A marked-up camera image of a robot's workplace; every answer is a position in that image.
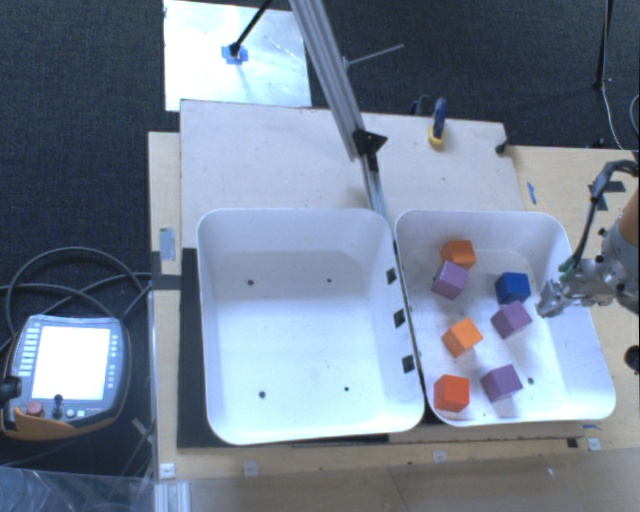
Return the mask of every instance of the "wooden table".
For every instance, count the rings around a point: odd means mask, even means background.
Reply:
[[[572,247],[582,232],[588,205],[588,184],[611,160],[631,158],[614,150],[509,147],[503,158],[513,159],[518,183],[529,211],[556,217],[564,226]],[[159,250],[160,229],[175,230],[180,243],[180,137],[174,133],[149,136],[149,179],[151,197],[152,249]],[[598,212],[593,234],[609,227],[637,181],[616,176],[627,192],[607,194],[609,210]],[[533,204],[528,185],[533,186]],[[599,237],[591,236],[586,255],[595,255]],[[180,273],[180,255],[162,262],[163,274]],[[157,461],[163,476],[180,480],[237,477],[243,463],[258,463],[261,475],[286,475],[318,471],[367,470],[469,460],[575,456],[588,450],[585,438],[597,438],[603,450],[640,448],[638,377],[625,366],[625,350],[637,342],[638,317],[617,304],[593,309],[598,337],[617,393],[611,417],[583,425],[578,422],[523,424],[515,426],[456,429],[446,425],[427,426],[392,435],[384,445],[294,447],[290,445],[177,449],[177,378],[179,345],[179,292],[156,290],[152,296],[154,321],[153,364],[156,369]],[[578,448],[569,448],[567,438],[578,438]]]

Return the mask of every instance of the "black tape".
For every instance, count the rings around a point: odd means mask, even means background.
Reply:
[[[178,448],[231,446],[209,427],[205,400],[200,280],[196,249],[182,250],[182,291],[180,295],[180,356],[178,358]],[[345,436],[302,441],[295,446],[347,443],[376,444],[389,441],[387,434]]]
[[[181,276],[162,273],[162,260],[158,251],[151,253],[151,284],[154,290],[182,289]]]

